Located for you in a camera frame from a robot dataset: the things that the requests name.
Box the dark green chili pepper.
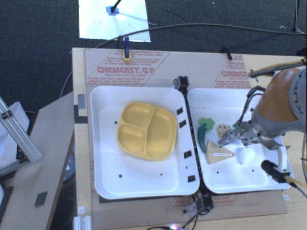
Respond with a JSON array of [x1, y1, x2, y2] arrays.
[[197, 123, 208, 153]]

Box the tan dotted biscuit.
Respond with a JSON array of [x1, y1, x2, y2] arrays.
[[216, 124, 233, 140]]

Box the brown cardboard board red print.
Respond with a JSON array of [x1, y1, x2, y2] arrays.
[[84, 48, 288, 230]]

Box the black block with thin wires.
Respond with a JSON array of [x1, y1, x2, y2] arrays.
[[173, 75, 190, 91], [198, 192, 214, 212]]

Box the black cylinder on white bracket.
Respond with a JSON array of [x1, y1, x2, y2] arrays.
[[260, 145, 292, 184]]

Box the yellow divided plate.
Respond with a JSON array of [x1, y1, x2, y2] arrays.
[[116, 101, 178, 162]]

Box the white plastic tray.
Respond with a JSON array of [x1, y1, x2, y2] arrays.
[[187, 88, 295, 195], [90, 85, 201, 200]]

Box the light green broccoli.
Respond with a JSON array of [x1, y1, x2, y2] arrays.
[[198, 117, 216, 131]]

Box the tan cheese wedge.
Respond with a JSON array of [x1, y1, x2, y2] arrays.
[[206, 140, 236, 165]]

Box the white egg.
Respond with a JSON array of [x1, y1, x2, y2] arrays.
[[236, 146, 256, 165]]

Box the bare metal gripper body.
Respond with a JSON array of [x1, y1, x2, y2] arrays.
[[233, 121, 284, 150]]

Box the thin black rod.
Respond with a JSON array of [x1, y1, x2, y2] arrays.
[[180, 87, 208, 197]]

